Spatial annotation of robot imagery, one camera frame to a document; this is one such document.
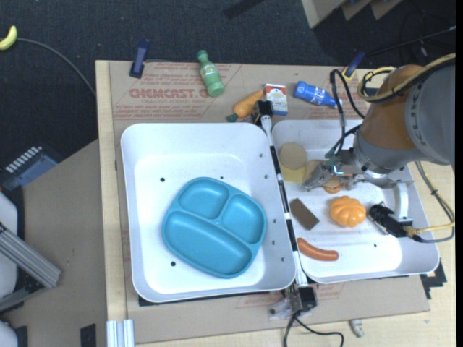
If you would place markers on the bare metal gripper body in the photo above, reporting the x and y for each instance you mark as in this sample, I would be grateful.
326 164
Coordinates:
376 177

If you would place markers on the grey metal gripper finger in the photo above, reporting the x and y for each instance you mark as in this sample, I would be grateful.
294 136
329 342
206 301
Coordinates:
351 183
316 177

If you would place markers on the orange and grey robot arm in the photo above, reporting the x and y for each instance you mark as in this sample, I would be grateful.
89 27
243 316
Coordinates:
398 121

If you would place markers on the tan bread piece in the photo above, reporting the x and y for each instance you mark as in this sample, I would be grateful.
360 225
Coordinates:
312 168

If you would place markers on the orange doughnut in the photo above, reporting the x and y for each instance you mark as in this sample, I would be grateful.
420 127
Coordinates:
333 187

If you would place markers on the orange pumpkin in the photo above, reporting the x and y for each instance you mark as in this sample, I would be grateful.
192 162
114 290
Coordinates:
347 212

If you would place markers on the yellow can with tan top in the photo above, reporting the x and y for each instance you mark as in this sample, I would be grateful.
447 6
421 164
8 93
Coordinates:
293 157

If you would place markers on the brown rectangular biscuit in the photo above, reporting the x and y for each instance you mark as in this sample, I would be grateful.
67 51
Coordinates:
304 214

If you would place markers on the thin black and white rod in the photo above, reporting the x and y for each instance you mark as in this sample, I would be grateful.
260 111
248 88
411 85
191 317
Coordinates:
288 226

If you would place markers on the red sausage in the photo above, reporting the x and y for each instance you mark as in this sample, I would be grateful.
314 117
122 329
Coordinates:
316 252

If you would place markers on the white plastic tray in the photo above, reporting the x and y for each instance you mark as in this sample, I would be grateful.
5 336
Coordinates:
152 146
361 259

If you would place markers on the blue bottle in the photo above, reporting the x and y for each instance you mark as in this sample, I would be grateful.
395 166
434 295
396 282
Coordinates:
313 93

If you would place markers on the white and orange carton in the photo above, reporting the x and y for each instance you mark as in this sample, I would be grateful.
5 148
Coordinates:
276 98

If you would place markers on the orange carrot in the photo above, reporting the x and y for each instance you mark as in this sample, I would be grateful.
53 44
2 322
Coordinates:
247 103

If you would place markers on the blue divided plate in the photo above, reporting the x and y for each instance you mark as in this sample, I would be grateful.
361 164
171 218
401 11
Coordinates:
213 226

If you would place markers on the green bottle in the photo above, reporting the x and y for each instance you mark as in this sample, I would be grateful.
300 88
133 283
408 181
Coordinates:
211 76

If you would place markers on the brown cardboard board red print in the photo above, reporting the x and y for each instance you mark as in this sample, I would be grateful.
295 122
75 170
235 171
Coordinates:
181 92

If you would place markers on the yellow banana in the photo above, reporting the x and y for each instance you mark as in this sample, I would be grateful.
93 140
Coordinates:
9 40

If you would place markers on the black cylinder on white bracket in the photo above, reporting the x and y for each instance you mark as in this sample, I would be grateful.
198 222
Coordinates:
388 219

